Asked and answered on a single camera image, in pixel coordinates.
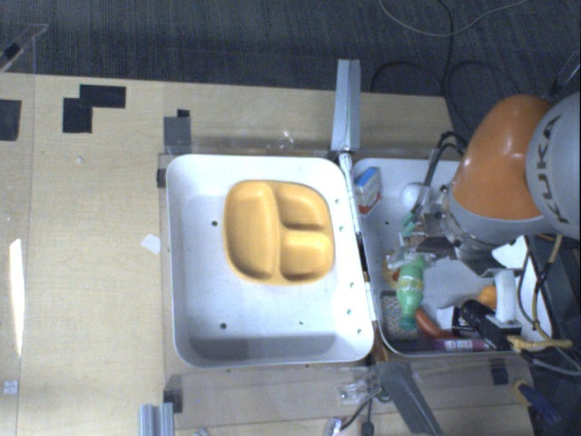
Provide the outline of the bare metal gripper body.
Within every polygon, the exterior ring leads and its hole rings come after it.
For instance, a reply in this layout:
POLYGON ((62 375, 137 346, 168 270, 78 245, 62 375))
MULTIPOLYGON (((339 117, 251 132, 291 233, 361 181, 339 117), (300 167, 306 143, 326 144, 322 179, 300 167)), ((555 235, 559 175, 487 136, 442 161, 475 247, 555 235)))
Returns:
POLYGON ((438 197, 421 211, 415 226, 415 236, 424 236, 432 259, 456 259, 455 246, 448 237, 448 218, 443 209, 443 198, 438 197))

